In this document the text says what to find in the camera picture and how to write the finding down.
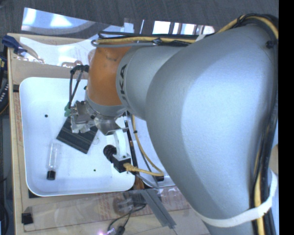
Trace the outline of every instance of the clear tube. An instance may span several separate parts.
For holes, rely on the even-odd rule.
[[[47,179],[55,180],[56,169],[58,166],[59,153],[60,153],[61,144],[52,143],[48,161],[48,172]]]

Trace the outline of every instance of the white strap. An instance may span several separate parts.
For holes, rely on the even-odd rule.
[[[272,206],[272,198],[275,195],[275,191],[277,189],[277,178],[276,175],[273,173],[272,170],[271,174],[272,174],[272,179],[271,179],[271,185],[270,185],[270,195],[268,197],[268,199],[262,203],[260,206],[249,209],[237,216],[234,216],[232,218],[227,218],[227,219],[212,219],[212,218],[208,218],[205,217],[203,215],[201,215],[200,213],[197,213],[199,215],[199,217],[202,219],[202,221],[204,221],[205,223],[215,226],[215,227],[233,227],[233,226],[237,226],[237,225],[241,225],[243,223],[255,220],[257,218],[262,217],[263,215],[265,215],[269,209]]]

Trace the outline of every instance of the duct tape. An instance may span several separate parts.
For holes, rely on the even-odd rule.
[[[278,180],[277,180],[276,175],[274,174],[274,172],[272,170],[270,170],[270,171],[272,174],[272,179],[271,179],[269,197],[260,206],[249,209],[249,210],[247,210],[237,216],[227,218],[227,219],[213,219],[213,218],[205,217],[198,212],[197,212],[197,214],[199,215],[201,220],[204,221],[205,223],[212,225],[212,226],[215,226],[215,227],[221,227],[221,228],[234,227],[234,226],[238,226],[243,223],[261,218],[272,207],[272,199],[275,195],[277,185],[278,185]]]

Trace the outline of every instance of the gray carpet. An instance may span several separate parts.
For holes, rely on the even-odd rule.
[[[6,6],[0,9],[0,36],[20,33],[25,7],[113,25],[122,25],[124,18],[130,18],[221,27],[247,13],[279,17],[278,3],[279,0],[6,0]],[[10,140],[2,138],[0,117],[0,180],[3,142]],[[3,202],[3,185],[0,201]]]

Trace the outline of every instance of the black cap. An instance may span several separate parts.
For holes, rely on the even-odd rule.
[[[48,180],[55,180],[55,171],[54,170],[50,170],[47,172],[47,179]]]

